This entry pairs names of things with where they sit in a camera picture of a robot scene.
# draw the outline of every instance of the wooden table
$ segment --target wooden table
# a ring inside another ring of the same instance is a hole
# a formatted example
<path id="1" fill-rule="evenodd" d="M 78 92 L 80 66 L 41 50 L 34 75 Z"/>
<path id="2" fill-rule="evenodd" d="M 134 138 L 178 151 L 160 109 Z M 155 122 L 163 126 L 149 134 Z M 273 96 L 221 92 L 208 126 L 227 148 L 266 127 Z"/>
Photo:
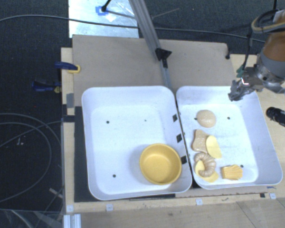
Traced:
<path id="1" fill-rule="evenodd" d="M 202 46 L 216 51 L 214 44 L 218 43 L 205 43 Z M 61 60 L 73 63 L 73 49 L 62 48 Z M 231 55 L 228 63 L 232 63 L 235 71 L 243 60 L 244 55 Z M 255 61 L 256 56 L 251 55 L 247 66 L 252 66 Z M 64 105 L 67 104 L 68 97 L 74 93 L 74 77 L 76 75 L 62 70 L 62 102 Z M 285 109 L 284 95 L 277 95 L 264 89 L 263 92 L 258 93 L 258 97 L 264 114 L 270 106 Z M 73 104 L 69 103 L 66 110 L 67 115 L 72 116 L 75 113 Z M 74 202 L 75 124 L 64 122 L 62 158 L 66 214 L 80 213 L 84 228 L 192 227 L 193 224 L 212 227 L 285 227 L 285 128 L 270 121 L 267 117 L 265 119 L 284 175 L 278 185 L 222 190 L 190 189 L 185 193 L 177 194 L 173 199 L 125 199 L 99 202 Z M 113 205 L 112 212 L 106 211 L 108 204 Z"/>

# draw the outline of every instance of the yellow clamp pad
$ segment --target yellow clamp pad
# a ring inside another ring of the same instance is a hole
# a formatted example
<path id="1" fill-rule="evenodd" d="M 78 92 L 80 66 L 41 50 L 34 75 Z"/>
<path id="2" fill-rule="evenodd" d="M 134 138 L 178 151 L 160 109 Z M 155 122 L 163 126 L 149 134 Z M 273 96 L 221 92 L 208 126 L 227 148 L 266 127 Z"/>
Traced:
<path id="1" fill-rule="evenodd" d="M 78 74 L 80 72 L 80 66 L 75 65 L 77 67 L 77 70 L 68 70 L 67 72 L 70 74 Z"/>

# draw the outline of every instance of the blue clamp handle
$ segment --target blue clamp handle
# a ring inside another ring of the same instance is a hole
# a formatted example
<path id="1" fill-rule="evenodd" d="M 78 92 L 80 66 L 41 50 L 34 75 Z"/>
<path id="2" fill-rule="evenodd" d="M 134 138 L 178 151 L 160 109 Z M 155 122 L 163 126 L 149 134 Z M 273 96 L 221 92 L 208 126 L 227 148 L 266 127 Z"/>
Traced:
<path id="1" fill-rule="evenodd" d="M 66 62 L 55 62 L 55 68 L 67 69 L 67 70 L 78 70 L 78 67 L 71 63 Z"/>

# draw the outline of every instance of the beige round toy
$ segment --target beige round toy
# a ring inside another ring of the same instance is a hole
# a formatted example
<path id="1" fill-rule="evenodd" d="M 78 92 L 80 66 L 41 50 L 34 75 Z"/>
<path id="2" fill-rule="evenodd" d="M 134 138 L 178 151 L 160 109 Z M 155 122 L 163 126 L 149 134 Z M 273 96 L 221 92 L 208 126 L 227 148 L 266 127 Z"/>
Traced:
<path id="1" fill-rule="evenodd" d="M 201 110 L 197 113 L 196 118 L 199 124 L 203 127 L 213 127 L 217 122 L 217 119 L 212 111 Z"/>

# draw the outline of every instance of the blue tape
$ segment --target blue tape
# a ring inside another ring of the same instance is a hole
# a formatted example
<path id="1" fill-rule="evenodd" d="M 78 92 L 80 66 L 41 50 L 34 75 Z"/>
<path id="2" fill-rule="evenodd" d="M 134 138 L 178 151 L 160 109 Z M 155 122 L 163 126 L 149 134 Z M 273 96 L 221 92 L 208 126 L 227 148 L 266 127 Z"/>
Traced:
<path id="1" fill-rule="evenodd" d="M 109 14 L 108 12 L 102 12 L 102 11 L 101 11 L 101 7 L 102 7 L 102 6 L 97 6 L 97 7 L 95 7 L 95 11 L 96 11 L 96 13 L 97 13 L 99 16 L 105 16 L 105 15 Z"/>

